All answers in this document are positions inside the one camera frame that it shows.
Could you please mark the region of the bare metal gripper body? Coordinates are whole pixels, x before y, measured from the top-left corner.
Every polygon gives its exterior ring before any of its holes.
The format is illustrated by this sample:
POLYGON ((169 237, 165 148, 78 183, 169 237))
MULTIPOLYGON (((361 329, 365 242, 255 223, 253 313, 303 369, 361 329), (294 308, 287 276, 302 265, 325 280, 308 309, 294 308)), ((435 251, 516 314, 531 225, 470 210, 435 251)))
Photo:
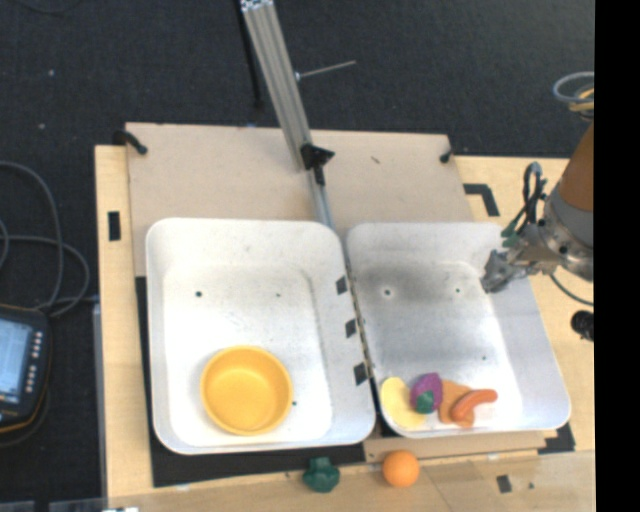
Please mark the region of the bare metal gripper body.
POLYGON ((507 261, 528 273, 551 275, 559 267, 587 282, 594 279, 593 248, 559 222, 543 218, 506 237, 507 261))

